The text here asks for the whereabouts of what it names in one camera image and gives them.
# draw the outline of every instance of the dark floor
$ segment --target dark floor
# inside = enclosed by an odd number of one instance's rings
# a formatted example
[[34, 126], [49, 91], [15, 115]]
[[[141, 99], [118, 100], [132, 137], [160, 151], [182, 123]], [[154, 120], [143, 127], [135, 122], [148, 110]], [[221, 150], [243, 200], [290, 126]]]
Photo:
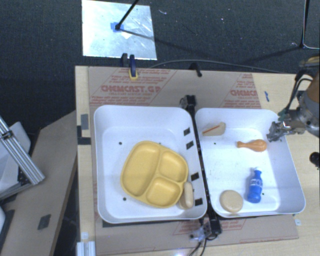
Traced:
[[[298, 47], [304, 3], [140, 0], [151, 9], [158, 61], [139, 60], [137, 66], [202, 59], [294, 74], [301, 60], [319, 54]], [[319, 47], [319, 37], [320, 2], [311, 0], [305, 42]], [[81, 0], [0, 1], [0, 115], [8, 125], [21, 121], [33, 134], [72, 112], [76, 65], [119, 65], [118, 59], [82, 55]], [[189, 63], [165, 67], [187, 69]], [[201, 63], [200, 68], [256, 72], [218, 64]]]

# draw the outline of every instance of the blue bottle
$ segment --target blue bottle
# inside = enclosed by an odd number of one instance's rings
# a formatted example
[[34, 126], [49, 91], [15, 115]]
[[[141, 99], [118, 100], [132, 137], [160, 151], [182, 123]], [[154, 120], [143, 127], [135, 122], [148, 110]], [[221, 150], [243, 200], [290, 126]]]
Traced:
[[247, 200], [250, 203], [259, 203], [261, 201], [261, 192], [262, 192], [262, 179], [261, 179], [261, 169], [254, 169], [254, 176], [249, 183], [249, 193]]

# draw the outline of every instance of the metal plate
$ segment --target metal plate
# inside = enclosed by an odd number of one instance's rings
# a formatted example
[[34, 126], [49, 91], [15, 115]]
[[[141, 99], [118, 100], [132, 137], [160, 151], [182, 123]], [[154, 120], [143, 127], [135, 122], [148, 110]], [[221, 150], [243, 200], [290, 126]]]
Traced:
[[121, 26], [115, 25], [130, 4], [82, 0], [83, 55], [120, 58], [133, 54], [140, 60], [157, 60], [150, 7], [136, 5]]

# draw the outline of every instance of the blue mark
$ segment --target blue mark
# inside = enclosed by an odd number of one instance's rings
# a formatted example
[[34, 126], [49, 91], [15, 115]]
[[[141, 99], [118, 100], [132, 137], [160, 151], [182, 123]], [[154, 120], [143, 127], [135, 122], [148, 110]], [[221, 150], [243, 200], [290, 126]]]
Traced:
[[120, 30], [116, 30], [116, 25], [118, 24], [118, 22], [112, 22], [110, 23], [110, 27], [112, 29], [113, 32], [121, 32], [121, 30], [125, 29], [125, 26], [123, 24], [121, 24], [120, 26]]
[[265, 94], [265, 98], [266, 98], [266, 101], [269, 102], [269, 98], [268, 98], [268, 93], [266, 91], [264, 91], [264, 94]]

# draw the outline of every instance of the yellow plate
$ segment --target yellow plate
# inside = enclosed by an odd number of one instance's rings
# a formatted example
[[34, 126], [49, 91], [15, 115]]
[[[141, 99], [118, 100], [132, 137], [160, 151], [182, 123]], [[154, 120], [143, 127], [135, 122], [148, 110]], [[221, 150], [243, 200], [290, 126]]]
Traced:
[[152, 141], [142, 141], [129, 153], [120, 181], [123, 190], [133, 198], [168, 208], [181, 197], [188, 172], [181, 155]]

